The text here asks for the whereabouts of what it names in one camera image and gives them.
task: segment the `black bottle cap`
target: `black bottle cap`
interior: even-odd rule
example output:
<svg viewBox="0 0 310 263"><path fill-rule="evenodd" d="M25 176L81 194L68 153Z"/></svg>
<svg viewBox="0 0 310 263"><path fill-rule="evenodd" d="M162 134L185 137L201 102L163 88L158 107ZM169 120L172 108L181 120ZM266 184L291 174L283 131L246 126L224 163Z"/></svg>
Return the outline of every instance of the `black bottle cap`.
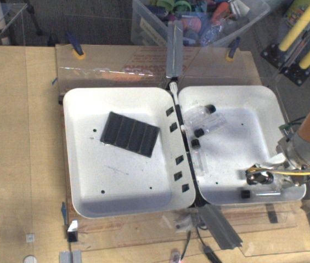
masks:
<svg viewBox="0 0 310 263"><path fill-rule="evenodd" d="M216 112L216 108L215 108L215 106L212 105L212 104L206 105L205 107L207 108L207 110L208 110L208 112L209 112L210 114L213 114L213 113Z"/></svg>
<svg viewBox="0 0 310 263"><path fill-rule="evenodd" d="M201 136L203 136L205 134L204 130L203 129L195 129L194 130L194 135L199 138Z"/></svg>
<svg viewBox="0 0 310 263"><path fill-rule="evenodd" d="M251 198L251 191L250 190L241 190L241 198L242 199Z"/></svg>
<svg viewBox="0 0 310 263"><path fill-rule="evenodd" d="M200 141L198 139L194 139L191 141L191 146L193 149L199 149L201 147Z"/></svg>

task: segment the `gray floor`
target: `gray floor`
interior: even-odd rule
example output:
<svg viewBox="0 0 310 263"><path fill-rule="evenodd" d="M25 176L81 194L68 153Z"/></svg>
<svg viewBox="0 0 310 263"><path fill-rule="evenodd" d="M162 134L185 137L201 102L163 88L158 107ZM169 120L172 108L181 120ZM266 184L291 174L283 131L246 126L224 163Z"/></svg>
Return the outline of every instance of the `gray floor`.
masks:
<svg viewBox="0 0 310 263"><path fill-rule="evenodd" d="M6 0L23 3L23 0ZM24 14L26 45L47 45L48 36L56 34L65 43L65 31L73 33L84 44L132 44L132 0L30 0L35 8L43 36L35 34L29 17ZM278 70L260 57L261 51L271 43L279 43L289 30L282 20L285 9L279 9L255 24L241 36L240 48L252 51L260 76L265 85L279 92L290 119L310 111L310 78L297 87L282 76L277 85L272 79Z"/></svg>

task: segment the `bottle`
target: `bottle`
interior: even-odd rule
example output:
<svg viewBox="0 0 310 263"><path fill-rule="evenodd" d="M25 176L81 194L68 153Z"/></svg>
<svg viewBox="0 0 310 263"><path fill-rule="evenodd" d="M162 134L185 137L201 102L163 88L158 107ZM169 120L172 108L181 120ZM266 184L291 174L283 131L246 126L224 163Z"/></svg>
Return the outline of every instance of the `bottle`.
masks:
<svg viewBox="0 0 310 263"><path fill-rule="evenodd" d="M197 127L205 118L215 112L216 108L212 104L191 108L184 114L185 124L189 127Z"/></svg>
<svg viewBox="0 0 310 263"><path fill-rule="evenodd" d="M227 123L225 117L222 114L212 114L207 117L199 128L194 129L194 135L197 138L211 133L217 129L220 129Z"/></svg>
<svg viewBox="0 0 310 263"><path fill-rule="evenodd" d="M293 27L309 5L310 0L294 0L284 15L286 24Z"/></svg>
<svg viewBox="0 0 310 263"><path fill-rule="evenodd" d="M203 176L207 174L207 161L205 154L201 150L200 141L198 139L194 139L191 141L191 160L193 161L193 166L195 169L196 176Z"/></svg>

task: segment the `white circular object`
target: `white circular object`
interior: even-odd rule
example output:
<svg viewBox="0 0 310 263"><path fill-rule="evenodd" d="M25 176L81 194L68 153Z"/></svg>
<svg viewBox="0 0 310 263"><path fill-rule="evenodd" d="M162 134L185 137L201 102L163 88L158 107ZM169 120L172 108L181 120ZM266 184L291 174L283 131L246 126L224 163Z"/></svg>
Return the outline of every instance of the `white circular object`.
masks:
<svg viewBox="0 0 310 263"><path fill-rule="evenodd" d="M38 261L33 255L28 255L24 260L23 263L37 263Z"/></svg>

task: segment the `wooden table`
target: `wooden table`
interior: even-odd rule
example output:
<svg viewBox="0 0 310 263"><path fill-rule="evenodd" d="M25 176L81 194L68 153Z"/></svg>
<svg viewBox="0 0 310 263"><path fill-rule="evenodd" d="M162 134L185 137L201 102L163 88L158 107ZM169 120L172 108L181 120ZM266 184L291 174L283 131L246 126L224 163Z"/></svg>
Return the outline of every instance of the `wooden table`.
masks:
<svg viewBox="0 0 310 263"><path fill-rule="evenodd" d="M249 52L241 54L257 73ZM75 249L65 238L60 211L66 202L61 108L54 48L0 47L0 262L59 262L59 252ZM310 227L300 203L291 205L293 224L269 231L241 232L243 246L219 250L222 262L310 262ZM26 235L33 233L33 242ZM107 241L107 237L96 234ZM92 249L82 262L168 262L185 241ZM186 263L208 262L197 239L190 241Z"/></svg>

